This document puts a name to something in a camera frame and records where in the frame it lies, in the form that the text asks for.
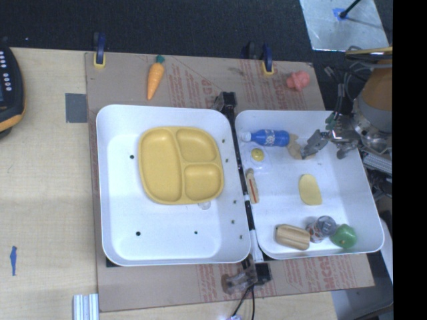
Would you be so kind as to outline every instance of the pink toy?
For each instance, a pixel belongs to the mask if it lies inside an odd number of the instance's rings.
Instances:
[[[299,92],[310,83],[310,75],[305,71],[298,71],[291,73],[290,77],[286,79],[288,88],[295,88]]]

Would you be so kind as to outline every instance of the carrot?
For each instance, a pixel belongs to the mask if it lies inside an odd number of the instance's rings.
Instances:
[[[157,55],[155,63],[149,68],[147,80],[147,99],[149,100],[153,98],[165,72],[165,67],[162,64],[164,61],[164,57]]]

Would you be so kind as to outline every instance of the metal can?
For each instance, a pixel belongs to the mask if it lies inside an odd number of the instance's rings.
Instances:
[[[313,223],[307,225],[306,230],[310,234],[311,242],[320,243],[336,232],[336,223],[332,217],[321,216]]]

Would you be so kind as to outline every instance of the cardboard sheet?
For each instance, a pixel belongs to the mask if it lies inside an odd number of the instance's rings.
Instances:
[[[146,99],[149,66],[155,55],[107,53],[106,66],[93,66],[85,54],[87,107],[99,308],[102,312],[239,299],[221,286],[225,274],[236,275],[240,264],[117,267],[107,261],[101,242],[101,217],[95,119],[109,104],[211,108],[222,91],[236,93],[236,112],[324,110],[316,76],[309,63],[274,62],[265,76],[260,61],[165,56],[165,75],[151,101]],[[310,84],[300,93],[286,86],[291,72],[304,70]],[[268,261],[272,280],[256,289],[256,297],[314,293],[374,284],[365,254]]]

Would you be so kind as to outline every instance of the green ball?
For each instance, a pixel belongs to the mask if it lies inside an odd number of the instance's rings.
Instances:
[[[333,244],[341,248],[348,249],[356,244],[358,238],[356,236],[356,232],[351,226],[347,224],[341,224],[336,229],[335,234],[330,237],[330,240]]]

